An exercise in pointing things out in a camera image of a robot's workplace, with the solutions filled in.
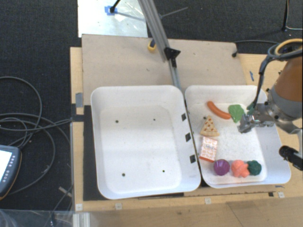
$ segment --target device screen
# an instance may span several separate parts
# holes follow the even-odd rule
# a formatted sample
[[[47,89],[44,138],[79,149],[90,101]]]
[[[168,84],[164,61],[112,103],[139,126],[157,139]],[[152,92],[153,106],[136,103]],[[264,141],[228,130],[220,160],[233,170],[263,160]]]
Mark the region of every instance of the device screen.
[[[0,150],[0,179],[2,179],[6,167],[8,166],[12,153]]]

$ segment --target white tray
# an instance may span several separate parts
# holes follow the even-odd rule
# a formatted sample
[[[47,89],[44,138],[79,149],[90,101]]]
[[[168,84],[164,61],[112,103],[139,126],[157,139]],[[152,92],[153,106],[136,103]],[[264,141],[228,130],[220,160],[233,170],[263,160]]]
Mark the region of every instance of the white tray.
[[[190,124],[194,134],[196,149],[200,152],[202,136],[199,134],[204,119],[210,115],[220,136],[213,137],[218,140],[216,159],[225,159],[230,164],[240,159],[243,161],[257,160],[262,165],[262,171],[257,176],[246,178],[234,177],[230,171],[224,176],[214,172],[214,164],[199,160],[202,176],[205,182],[214,188],[236,187],[259,184],[286,183],[291,172],[289,165],[279,156],[282,146],[276,127],[253,128],[251,132],[240,134],[232,119],[225,120],[212,113],[206,105],[213,101],[218,108],[228,112],[228,106],[240,104],[245,109],[256,95],[256,86],[190,86],[186,92],[187,109]],[[261,91],[258,103],[267,99]]]
[[[121,199],[188,192],[200,185],[193,140],[186,139],[190,127],[179,89],[99,87],[91,95],[91,107],[97,181],[103,196]]]

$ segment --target toy sausage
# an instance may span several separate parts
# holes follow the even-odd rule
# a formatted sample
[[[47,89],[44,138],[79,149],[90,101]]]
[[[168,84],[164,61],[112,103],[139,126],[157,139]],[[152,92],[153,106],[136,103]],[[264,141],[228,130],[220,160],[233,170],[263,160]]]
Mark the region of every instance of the toy sausage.
[[[229,113],[223,112],[222,110],[218,109],[212,101],[208,101],[207,106],[214,114],[218,115],[220,118],[223,118],[223,119],[231,118],[231,115]]]

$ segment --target blue tape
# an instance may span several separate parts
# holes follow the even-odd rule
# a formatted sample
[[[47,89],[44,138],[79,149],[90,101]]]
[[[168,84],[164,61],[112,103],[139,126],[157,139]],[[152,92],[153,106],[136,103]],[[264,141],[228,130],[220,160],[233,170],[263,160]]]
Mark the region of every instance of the blue tape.
[[[109,15],[109,16],[113,16],[113,15],[115,15],[115,13],[118,12],[118,9],[115,8],[115,11],[114,11],[113,13],[111,13],[111,12],[109,11],[109,9],[110,9],[111,7],[112,7],[112,6],[105,6],[105,7],[104,7],[104,10],[105,10],[106,14]]]
[[[253,77],[253,73],[251,71],[250,71],[250,78],[251,78],[252,81],[255,81],[254,77]]]

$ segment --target purple ball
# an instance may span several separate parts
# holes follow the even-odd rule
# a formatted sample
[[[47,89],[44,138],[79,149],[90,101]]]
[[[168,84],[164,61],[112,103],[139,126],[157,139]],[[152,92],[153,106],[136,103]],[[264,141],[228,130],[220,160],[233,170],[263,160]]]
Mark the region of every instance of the purple ball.
[[[224,159],[220,159],[214,162],[214,171],[219,175],[223,176],[229,172],[231,166],[229,165],[228,161]]]

